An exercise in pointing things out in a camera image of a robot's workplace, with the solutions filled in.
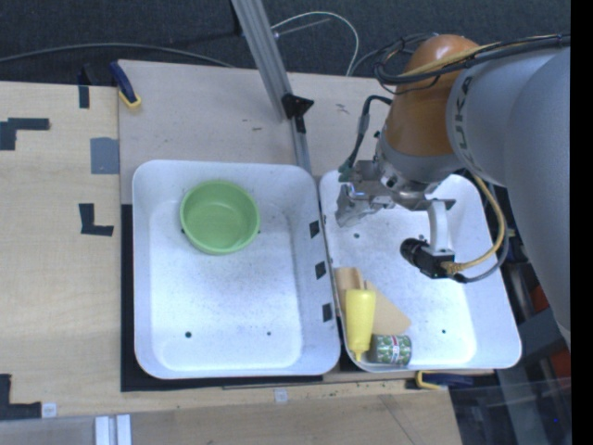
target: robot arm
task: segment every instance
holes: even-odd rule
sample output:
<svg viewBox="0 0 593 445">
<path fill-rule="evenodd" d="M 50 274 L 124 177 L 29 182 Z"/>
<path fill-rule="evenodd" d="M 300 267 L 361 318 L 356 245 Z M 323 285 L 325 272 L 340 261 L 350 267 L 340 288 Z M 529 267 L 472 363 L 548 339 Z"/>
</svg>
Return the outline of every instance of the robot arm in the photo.
<svg viewBox="0 0 593 445">
<path fill-rule="evenodd" d="M 419 45 L 403 75 L 386 74 L 385 61 L 375 74 L 397 85 L 396 96 L 373 160 L 350 159 L 340 168 L 338 224 L 400 205 L 432 211 L 431 231 L 439 232 L 444 218 L 434 215 L 435 201 L 426 195 L 450 174 L 466 168 L 506 187 L 525 249 L 570 348 L 570 35 L 487 46 L 437 35 Z M 455 200 L 438 202 L 447 209 Z M 409 242 L 402 254 L 430 262 L 434 242 Z M 442 261 L 436 258 L 435 265 Z M 429 274 L 430 263 L 424 266 Z M 437 267 L 431 276 L 439 276 Z"/>
</svg>

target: yellow corn toy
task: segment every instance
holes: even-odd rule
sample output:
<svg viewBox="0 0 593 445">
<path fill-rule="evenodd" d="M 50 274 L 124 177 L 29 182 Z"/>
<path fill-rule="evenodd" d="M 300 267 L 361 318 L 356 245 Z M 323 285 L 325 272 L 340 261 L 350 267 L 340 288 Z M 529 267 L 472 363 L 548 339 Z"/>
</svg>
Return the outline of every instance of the yellow corn toy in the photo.
<svg viewBox="0 0 593 445">
<path fill-rule="evenodd" d="M 375 301 L 376 294 L 372 290 L 346 291 L 347 344 L 356 361 L 360 361 L 362 353 L 371 348 Z"/>
</svg>

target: green can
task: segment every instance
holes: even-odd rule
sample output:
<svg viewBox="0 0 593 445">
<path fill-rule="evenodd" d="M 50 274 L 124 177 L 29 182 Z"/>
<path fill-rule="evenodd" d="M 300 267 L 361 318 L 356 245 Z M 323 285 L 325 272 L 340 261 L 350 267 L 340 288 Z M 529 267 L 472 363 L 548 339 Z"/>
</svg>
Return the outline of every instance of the green can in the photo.
<svg viewBox="0 0 593 445">
<path fill-rule="evenodd" d="M 372 335 L 367 357 L 371 362 L 406 366 L 411 359 L 411 340 L 406 335 Z"/>
</svg>

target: white cable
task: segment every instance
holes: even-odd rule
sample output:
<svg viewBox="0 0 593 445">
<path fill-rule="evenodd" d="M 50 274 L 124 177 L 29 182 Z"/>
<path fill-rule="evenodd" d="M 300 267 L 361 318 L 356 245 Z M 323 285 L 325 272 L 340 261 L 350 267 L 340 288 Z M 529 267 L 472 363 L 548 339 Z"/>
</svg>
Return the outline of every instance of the white cable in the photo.
<svg viewBox="0 0 593 445">
<path fill-rule="evenodd" d="M 339 19 L 340 21 L 343 21 L 344 23 L 346 23 L 346 25 L 348 25 L 349 29 L 352 30 L 352 33 L 354 34 L 354 39 L 356 40 L 356 44 L 354 46 L 354 55 L 352 56 L 352 59 L 350 59 L 350 64 L 348 65 L 348 69 L 346 71 L 346 76 L 349 76 L 350 72 L 352 70 L 352 66 L 354 65 L 354 61 L 356 60 L 356 57 L 359 55 L 359 34 L 357 33 L 354 26 L 352 26 L 352 23 L 350 23 L 344 17 L 341 17 L 340 15 L 338 15 L 336 13 L 329 12 L 329 11 L 308 11 L 307 13 L 301 13 L 300 15 L 295 15 L 293 17 L 290 17 L 289 19 L 285 19 L 284 21 L 281 21 L 280 23 L 271 25 L 271 30 L 275 30 L 276 28 L 279 28 L 279 27 L 285 25 L 286 23 L 290 23 L 291 21 L 294 21 L 295 19 L 301 19 L 303 17 L 308 17 L 310 15 L 326 15 L 329 17 L 334 17 L 334 18 Z"/>
</svg>

